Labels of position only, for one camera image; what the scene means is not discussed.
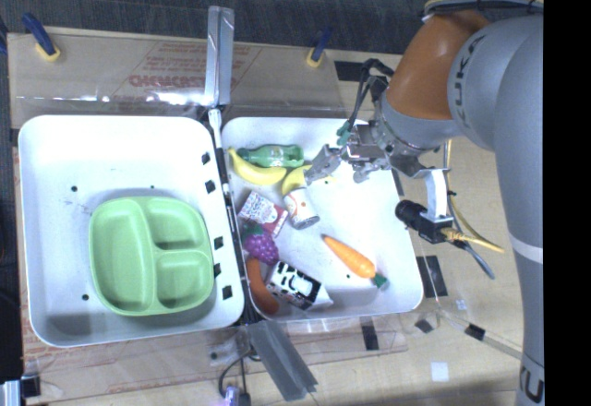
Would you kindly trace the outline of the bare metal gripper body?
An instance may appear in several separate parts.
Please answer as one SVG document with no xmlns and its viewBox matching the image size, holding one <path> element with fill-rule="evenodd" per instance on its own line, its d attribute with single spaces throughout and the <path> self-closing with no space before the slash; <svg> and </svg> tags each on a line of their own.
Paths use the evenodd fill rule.
<svg viewBox="0 0 591 406">
<path fill-rule="evenodd" d="M 355 124 L 346 140 L 343 157 L 354 169 L 395 167 L 396 136 L 374 121 Z"/>
</svg>

